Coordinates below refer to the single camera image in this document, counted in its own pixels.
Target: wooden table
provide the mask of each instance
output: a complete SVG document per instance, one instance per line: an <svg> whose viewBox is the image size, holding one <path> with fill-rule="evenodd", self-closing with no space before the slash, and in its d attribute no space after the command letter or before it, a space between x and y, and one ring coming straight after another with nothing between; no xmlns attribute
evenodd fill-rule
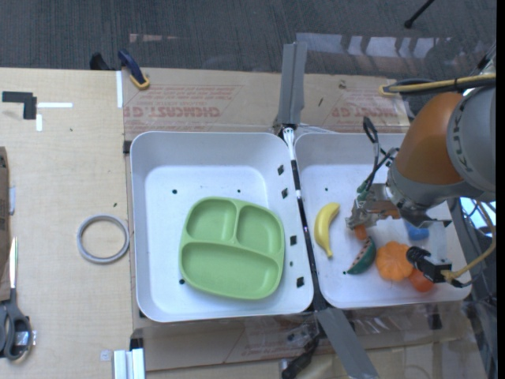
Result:
<svg viewBox="0 0 505 379"><path fill-rule="evenodd" d="M32 92L38 103L72 103L71 108L39 108L40 131L36 121L23 119L22 104L0 103L0 146L7 148L10 182L16 187L10 226L19 240L18 305L36 331L27 358L20 363L0 359L0 377L111 378L111 353L129 349L133 330L129 255L109 265L90 263L77 250L76 233L95 214L128 219L116 72L4 68L0 75L2 91ZM122 242L121 233L107 223L90 227L84 239L102 256L115 253ZM471 328L467 333L457 342L369 355L381 377L409 372L407 377L418 377L406 366L419 365L428 373L424 377L456 378L465 369L467 377L484 378ZM317 355L299 377L327 377L321 375L329 370L345 375L338 357ZM146 376L277 378L279 362Z"/></svg>

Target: blue-handled tool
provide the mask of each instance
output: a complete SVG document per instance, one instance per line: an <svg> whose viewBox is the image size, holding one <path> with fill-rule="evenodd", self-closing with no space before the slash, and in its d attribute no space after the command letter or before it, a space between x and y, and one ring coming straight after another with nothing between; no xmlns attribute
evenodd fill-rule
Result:
<svg viewBox="0 0 505 379"><path fill-rule="evenodd" d="M0 356L14 361L23 356L33 341L30 320L19 310L16 301L17 238L9 255L10 298L0 302Z"/></svg>
<svg viewBox="0 0 505 379"><path fill-rule="evenodd" d="M129 72L129 78L140 89L144 90L149 86L149 79L142 73L137 62L133 59L132 55L126 49L121 49L118 52L119 60L122 66L126 67Z"/></svg>

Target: yellow cable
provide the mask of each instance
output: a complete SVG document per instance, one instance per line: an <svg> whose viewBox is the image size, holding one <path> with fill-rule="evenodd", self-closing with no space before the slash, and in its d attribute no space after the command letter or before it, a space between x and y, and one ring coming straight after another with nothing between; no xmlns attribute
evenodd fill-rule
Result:
<svg viewBox="0 0 505 379"><path fill-rule="evenodd" d="M443 270L441 273L442 273L443 277L445 278L445 280L449 283L452 280L455 280L456 278L460 277L465 272L469 271L471 268L475 267L475 265L477 265L482 260L484 260L496 248L496 226L492 224L492 221L491 221L491 218L489 217L488 211L486 211L486 209L484 208L484 206L482 205L482 203L480 201L477 201L477 206L482 211L482 215L484 216L486 224L488 225L488 228L491 231L491 235L492 235L491 245L488 247L487 250L485 250L479 257L475 258L475 260L470 262L466 267L463 267L458 271L450 271L448 269Z"/></svg>
<svg viewBox="0 0 505 379"><path fill-rule="evenodd" d="M387 93L397 92L416 92L431 88L448 87L474 81L496 80L496 73L485 73L477 76L460 77L458 79L433 81L431 83L408 84L408 85L392 85L388 87Z"/></svg>

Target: white cable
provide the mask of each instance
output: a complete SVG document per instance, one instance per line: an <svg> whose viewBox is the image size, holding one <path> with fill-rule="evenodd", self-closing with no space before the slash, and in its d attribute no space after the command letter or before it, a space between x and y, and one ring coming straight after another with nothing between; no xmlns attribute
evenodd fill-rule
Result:
<svg viewBox="0 0 505 379"><path fill-rule="evenodd" d="M86 228L94 223L94 222L99 222L99 221L106 221L106 222L112 222L116 226L118 226L122 232L123 235L125 236L125 242L123 243L123 247L113 256L110 257L97 257L94 256L93 254L90 254L83 246L82 244L82 236ZM114 262L121 258L122 256L125 255L126 251L128 250L129 247L129 232L128 232L128 227L126 226L126 223L124 223L122 220L120 220L117 216L114 215L109 215L106 213L103 214L98 214L94 216L90 216L87 218L80 226L79 230L77 231L77 248L79 249L80 255L85 259L90 262L93 262L95 264L109 264L111 262Z"/></svg>

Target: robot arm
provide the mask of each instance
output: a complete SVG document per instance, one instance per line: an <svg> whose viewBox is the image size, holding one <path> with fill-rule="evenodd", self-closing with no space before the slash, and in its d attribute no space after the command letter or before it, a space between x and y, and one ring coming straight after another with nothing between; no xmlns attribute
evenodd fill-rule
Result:
<svg viewBox="0 0 505 379"><path fill-rule="evenodd" d="M389 216L415 227L447 225L449 220L431 219L428 210L450 198L494 201L495 124L495 85L474 88L467 95L434 96L413 120L389 164L387 181L361 187L347 227L374 226ZM443 250L431 254L411 247L407 258L431 281L443 282L442 271L451 269Z"/></svg>

